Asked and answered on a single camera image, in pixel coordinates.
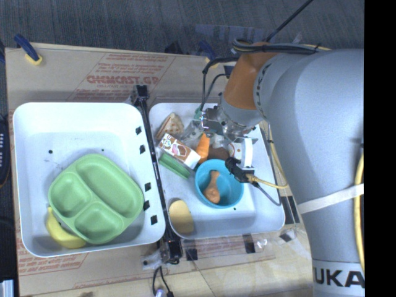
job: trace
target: carrot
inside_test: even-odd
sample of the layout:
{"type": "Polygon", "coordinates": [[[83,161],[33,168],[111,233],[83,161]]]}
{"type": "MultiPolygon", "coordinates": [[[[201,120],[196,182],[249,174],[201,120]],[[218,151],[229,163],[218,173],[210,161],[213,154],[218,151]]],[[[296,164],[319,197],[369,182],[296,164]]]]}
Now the carrot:
{"type": "Polygon", "coordinates": [[[200,160],[198,161],[198,164],[201,164],[208,159],[209,145],[210,138],[206,136],[206,133],[202,133],[196,148],[196,152],[200,155],[200,160]]]}

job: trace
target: white stripe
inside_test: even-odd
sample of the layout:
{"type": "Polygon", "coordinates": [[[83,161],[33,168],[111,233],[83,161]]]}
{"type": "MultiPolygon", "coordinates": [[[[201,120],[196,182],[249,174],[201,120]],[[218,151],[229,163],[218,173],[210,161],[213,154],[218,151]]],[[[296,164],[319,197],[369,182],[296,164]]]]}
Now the white stripe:
{"type": "Polygon", "coordinates": [[[364,184],[355,185],[341,191],[337,191],[331,195],[303,202],[298,205],[298,211],[302,215],[311,211],[326,208],[339,202],[349,200],[364,194],[364,184]]]}

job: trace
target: banana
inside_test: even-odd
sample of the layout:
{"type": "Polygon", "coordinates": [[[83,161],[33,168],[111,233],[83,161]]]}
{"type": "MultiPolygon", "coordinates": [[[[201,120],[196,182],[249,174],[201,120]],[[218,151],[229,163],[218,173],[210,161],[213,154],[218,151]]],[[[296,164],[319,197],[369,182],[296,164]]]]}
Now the banana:
{"type": "Polygon", "coordinates": [[[48,218],[45,224],[49,235],[61,246],[68,249],[78,249],[85,246],[85,241],[79,236],[67,232],[54,216],[53,209],[48,207],[48,218]]]}

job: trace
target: green plate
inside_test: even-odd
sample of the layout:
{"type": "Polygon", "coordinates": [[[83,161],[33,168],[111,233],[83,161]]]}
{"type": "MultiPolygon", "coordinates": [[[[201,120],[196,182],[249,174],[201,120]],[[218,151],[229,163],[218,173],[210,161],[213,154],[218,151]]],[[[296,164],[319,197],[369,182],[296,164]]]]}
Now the green plate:
{"type": "Polygon", "coordinates": [[[51,184],[49,204],[56,216],[88,243],[103,244],[120,235],[140,214],[140,187],[100,154],[88,154],[51,184]]]}

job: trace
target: dark floor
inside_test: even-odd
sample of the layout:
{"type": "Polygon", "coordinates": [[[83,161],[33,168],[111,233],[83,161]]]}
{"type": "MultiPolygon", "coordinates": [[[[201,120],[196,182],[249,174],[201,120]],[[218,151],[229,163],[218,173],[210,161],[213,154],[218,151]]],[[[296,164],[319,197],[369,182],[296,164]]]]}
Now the dark floor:
{"type": "MultiPolygon", "coordinates": [[[[230,55],[236,37],[263,40],[306,0],[0,0],[0,38],[15,47],[30,41],[163,52],[177,41],[194,53],[205,40],[230,55]]],[[[364,47],[364,0],[315,0],[275,41],[329,48],[364,47]]],[[[7,113],[6,76],[0,67],[0,113],[7,113]]],[[[0,189],[0,275],[15,277],[11,183],[0,189]]]]}

